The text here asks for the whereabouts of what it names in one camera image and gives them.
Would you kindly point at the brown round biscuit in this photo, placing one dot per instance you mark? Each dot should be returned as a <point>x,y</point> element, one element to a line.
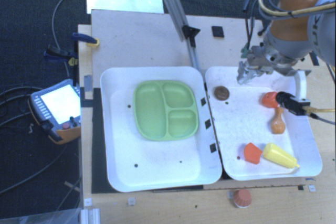
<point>221,93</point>

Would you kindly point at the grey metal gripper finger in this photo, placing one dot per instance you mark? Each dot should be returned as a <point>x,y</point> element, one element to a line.
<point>242,74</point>
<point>256,72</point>

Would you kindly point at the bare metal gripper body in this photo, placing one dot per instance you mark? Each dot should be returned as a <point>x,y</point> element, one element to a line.
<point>271,62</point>

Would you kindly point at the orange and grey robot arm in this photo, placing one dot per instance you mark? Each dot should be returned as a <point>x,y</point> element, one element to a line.
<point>302,8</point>

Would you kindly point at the green divided plate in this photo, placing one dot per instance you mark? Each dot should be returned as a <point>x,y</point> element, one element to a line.
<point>149,110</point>

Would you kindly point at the yellow squeeze bottle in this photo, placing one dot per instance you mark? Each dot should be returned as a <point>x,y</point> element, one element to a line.
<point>278,155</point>

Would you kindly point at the white plastic tray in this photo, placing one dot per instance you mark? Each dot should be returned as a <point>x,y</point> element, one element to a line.
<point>246,126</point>
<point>157,165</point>

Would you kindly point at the red-orange toy cup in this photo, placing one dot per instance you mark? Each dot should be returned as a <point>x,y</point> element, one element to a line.
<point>268,99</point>

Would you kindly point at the orange toy drumstick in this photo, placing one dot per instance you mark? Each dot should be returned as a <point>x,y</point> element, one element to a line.
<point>278,126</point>

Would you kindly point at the black cylinder on white bracket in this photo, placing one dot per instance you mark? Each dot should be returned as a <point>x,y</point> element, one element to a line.
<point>291,103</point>

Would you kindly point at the red-orange toy wedge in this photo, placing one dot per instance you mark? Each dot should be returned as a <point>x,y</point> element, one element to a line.
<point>252,153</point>

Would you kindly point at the pale wood board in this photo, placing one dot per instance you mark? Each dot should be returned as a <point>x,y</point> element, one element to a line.
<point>136,42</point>

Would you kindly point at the black square block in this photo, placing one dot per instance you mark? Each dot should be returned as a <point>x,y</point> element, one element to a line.
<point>218,31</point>

